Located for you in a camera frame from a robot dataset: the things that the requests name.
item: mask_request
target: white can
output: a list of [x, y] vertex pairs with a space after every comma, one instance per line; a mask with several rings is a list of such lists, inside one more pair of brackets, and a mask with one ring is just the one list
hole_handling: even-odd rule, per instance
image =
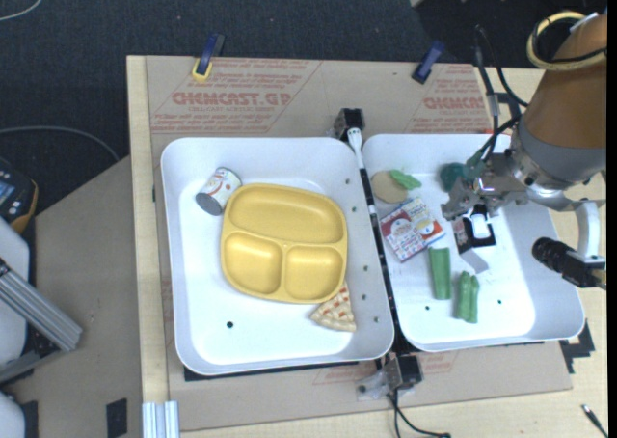
[[230, 169], [219, 167], [195, 197], [198, 205], [211, 215], [221, 215], [231, 194], [242, 185]]

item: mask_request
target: wooden table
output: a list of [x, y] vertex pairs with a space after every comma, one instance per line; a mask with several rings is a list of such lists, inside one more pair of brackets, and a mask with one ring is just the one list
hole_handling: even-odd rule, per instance
[[[498, 86], [495, 74], [492, 72], [491, 75], [495, 86]], [[537, 69], [506, 70], [510, 85], [523, 99], [531, 98], [541, 75], [542, 72]], [[152, 201], [154, 176], [149, 131], [146, 58], [129, 57], [127, 76], [142, 392], [144, 402], [161, 403], [169, 400], [170, 392], [163, 331], [155, 205]], [[575, 190], [574, 194], [576, 193], [585, 193], [586, 196], [594, 198], [605, 197], [605, 184], [601, 178], [594, 178], [584, 190]], [[603, 255], [605, 255], [605, 214], [606, 206], [602, 208], [604, 230], [601, 254]], [[577, 223], [574, 214], [554, 213], [553, 220], [562, 240], [569, 244], [576, 244]], [[606, 293], [599, 289], [586, 289], [581, 291], [580, 296], [596, 350], [590, 358], [575, 360], [572, 391], [416, 407], [408, 411], [412, 422], [423, 429], [447, 430], [456, 438], [600, 436], [599, 431], [591, 425], [580, 406], [583, 403], [588, 404], [607, 428]], [[392, 418], [392, 411], [375, 411], [328, 418], [184, 432], [182, 436], [191, 438], [247, 435], [257, 438], [266, 436], [356, 437], [359, 434], [362, 436], [393, 436]]]

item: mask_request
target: toy pizza slice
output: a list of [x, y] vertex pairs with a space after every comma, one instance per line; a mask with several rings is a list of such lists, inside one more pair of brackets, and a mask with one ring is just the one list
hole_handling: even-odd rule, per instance
[[356, 319], [351, 310], [349, 288], [343, 282], [335, 297], [321, 304], [310, 316], [315, 323], [333, 330], [356, 331]]

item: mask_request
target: blue clamp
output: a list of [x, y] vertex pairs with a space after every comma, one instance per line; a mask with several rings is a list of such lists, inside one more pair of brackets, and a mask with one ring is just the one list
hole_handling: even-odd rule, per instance
[[223, 50], [223, 43], [225, 43], [225, 35], [219, 35], [213, 33], [208, 38], [208, 42], [205, 44], [201, 58], [195, 62], [193, 66], [193, 78], [203, 83], [212, 71], [212, 63], [210, 62], [213, 57], [217, 57]]
[[437, 62], [445, 50], [445, 45], [440, 41], [433, 41], [429, 51], [424, 54], [422, 61], [417, 65], [416, 70], [412, 74], [412, 78], [422, 85], [431, 73], [431, 67]]

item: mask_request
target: yellow plate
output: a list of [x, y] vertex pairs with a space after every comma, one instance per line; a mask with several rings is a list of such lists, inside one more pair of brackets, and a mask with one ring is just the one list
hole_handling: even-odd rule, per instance
[[276, 184], [242, 186], [225, 209], [221, 263], [229, 282], [247, 294], [323, 302], [345, 277], [345, 217], [318, 193]]

